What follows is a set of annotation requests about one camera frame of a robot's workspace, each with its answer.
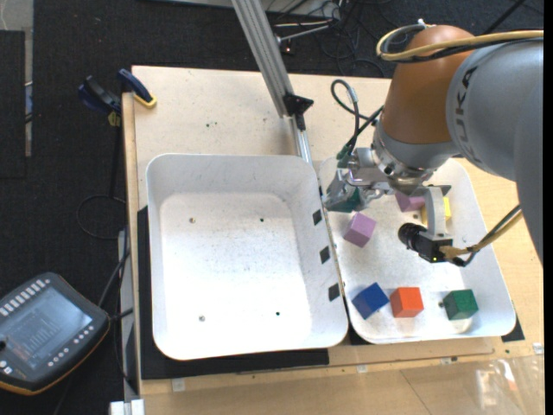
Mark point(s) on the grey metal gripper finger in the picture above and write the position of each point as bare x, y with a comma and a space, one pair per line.
368, 196
334, 193

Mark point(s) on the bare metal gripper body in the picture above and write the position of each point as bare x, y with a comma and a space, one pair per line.
371, 175

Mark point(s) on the dark green cube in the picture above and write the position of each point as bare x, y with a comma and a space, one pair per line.
348, 202

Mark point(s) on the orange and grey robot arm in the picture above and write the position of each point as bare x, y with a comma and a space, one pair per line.
484, 102

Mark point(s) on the purple cube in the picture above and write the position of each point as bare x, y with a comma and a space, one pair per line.
408, 202
359, 230

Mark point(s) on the yellow cube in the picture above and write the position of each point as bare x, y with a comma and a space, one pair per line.
447, 210

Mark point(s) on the white plastic tray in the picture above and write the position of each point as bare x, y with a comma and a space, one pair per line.
233, 266
402, 270

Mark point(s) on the blue cube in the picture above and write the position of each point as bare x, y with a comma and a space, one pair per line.
370, 301

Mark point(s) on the orange cube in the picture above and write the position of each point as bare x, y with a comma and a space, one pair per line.
406, 302

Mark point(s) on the pale wood board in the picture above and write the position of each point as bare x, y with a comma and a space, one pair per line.
207, 115

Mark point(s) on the black cylinder on white bracket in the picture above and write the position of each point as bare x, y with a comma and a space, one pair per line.
421, 238

